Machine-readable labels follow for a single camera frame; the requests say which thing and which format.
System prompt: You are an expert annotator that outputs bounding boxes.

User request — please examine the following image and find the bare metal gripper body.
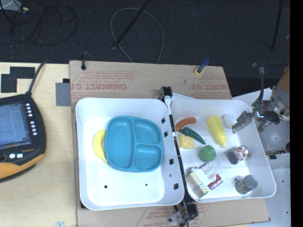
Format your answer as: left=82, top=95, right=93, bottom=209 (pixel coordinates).
left=253, top=100, right=291, bottom=127

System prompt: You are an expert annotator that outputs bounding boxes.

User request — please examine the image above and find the white round cup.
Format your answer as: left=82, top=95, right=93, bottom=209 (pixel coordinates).
left=221, top=113, right=236, bottom=130

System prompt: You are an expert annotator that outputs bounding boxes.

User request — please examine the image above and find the yellow mustard bottle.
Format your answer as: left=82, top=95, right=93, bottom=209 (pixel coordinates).
left=206, top=115, right=228, bottom=148

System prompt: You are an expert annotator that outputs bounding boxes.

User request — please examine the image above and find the red and white can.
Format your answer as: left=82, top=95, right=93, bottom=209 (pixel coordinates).
left=227, top=145, right=250, bottom=165

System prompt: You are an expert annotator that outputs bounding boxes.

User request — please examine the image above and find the green round fruit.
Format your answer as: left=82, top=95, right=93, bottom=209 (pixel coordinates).
left=198, top=144, right=217, bottom=162

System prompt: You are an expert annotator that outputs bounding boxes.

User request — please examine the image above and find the green chili pepper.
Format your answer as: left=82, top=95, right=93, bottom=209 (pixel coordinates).
left=178, top=126, right=206, bottom=145

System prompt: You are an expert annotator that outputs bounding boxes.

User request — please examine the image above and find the white plastic tray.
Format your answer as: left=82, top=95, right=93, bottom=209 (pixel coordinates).
left=170, top=98, right=277, bottom=203
left=75, top=97, right=186, bottom=211

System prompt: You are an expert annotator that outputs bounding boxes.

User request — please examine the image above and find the orange sausage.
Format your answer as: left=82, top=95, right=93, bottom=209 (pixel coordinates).
left=175, top=117, right=197, bottom=132

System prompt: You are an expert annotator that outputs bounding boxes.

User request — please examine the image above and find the yellow cheese wedge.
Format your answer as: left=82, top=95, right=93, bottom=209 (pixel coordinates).
left=178, top=133, right=196, bottom=150

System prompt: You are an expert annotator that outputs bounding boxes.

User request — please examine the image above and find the green and red can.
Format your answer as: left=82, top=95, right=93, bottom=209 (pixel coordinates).
left=234, top=174, right=258, bottom=196

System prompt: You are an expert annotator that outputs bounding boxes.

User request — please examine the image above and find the red and white carton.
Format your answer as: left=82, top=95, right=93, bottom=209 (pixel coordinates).
left=199, top=162, right=224, bottom=191

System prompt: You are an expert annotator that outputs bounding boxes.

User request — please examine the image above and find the white paper sheet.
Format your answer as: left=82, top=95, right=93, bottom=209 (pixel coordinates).
left=170, top=93, right=197, bottom=102

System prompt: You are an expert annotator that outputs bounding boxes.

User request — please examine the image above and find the thin black and white rod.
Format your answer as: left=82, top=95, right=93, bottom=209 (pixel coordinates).
left=164, top=95, right=191, bottom=207

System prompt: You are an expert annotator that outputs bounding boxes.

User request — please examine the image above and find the brown cardboard board red print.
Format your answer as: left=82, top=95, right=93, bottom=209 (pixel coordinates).
left=69, top=60, right=271, bottom=227

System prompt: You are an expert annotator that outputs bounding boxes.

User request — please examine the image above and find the blue divided plate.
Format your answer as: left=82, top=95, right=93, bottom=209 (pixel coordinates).
left=104, top=115, right=165, bottom=173

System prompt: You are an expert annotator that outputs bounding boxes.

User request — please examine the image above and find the yellow banana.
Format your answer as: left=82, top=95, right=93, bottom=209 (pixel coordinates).
left=92, top=129, right=108, bottom=164

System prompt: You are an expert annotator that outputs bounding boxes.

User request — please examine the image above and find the black block with thin wires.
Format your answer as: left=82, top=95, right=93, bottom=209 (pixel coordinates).
left=167, top=201, right=199, bottom=225
left=156, top=86, right=173, bottom=101

